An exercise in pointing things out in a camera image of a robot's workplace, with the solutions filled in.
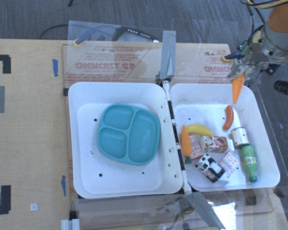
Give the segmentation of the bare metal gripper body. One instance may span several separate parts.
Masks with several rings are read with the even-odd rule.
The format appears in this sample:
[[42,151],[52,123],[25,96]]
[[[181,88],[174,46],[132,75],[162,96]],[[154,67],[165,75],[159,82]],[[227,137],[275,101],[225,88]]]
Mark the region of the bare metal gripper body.
[[270,41],[251,43],[246,55],[234,60],[233,71],[266,69],[269,64],[288,64],[288,42],[281,41],[279,45]]

